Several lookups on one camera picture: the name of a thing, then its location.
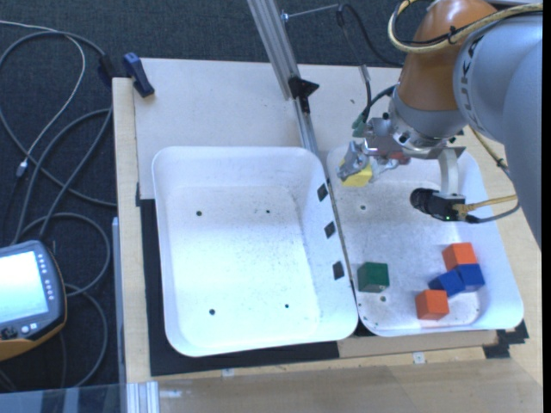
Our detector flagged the orange cube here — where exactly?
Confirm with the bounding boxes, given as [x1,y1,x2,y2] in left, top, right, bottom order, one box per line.
[414,288,451,322]
[441,242,479,272]

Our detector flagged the blue cube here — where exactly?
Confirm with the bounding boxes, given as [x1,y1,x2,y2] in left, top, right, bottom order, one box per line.
[427,269,467,298]
[455,262,486,293]

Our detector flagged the yellow cube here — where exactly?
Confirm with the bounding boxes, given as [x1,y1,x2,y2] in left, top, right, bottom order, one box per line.
[339,157,374,188]

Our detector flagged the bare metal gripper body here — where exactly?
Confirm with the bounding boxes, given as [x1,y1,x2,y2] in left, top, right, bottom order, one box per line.
[360,116,449,160]

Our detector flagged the white plastic tray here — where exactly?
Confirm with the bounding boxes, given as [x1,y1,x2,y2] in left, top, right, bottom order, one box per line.
[325,141,525,338]
[151,145,360,358]

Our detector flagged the green cube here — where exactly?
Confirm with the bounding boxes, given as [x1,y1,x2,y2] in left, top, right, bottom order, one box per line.
[356,261,391,294]

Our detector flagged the pale flat board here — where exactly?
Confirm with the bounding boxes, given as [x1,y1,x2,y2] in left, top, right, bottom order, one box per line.
[133,57,503,360]

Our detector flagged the black cylinder on white bracket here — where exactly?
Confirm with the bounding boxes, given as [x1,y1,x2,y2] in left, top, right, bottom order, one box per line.
[409,143,469,223]

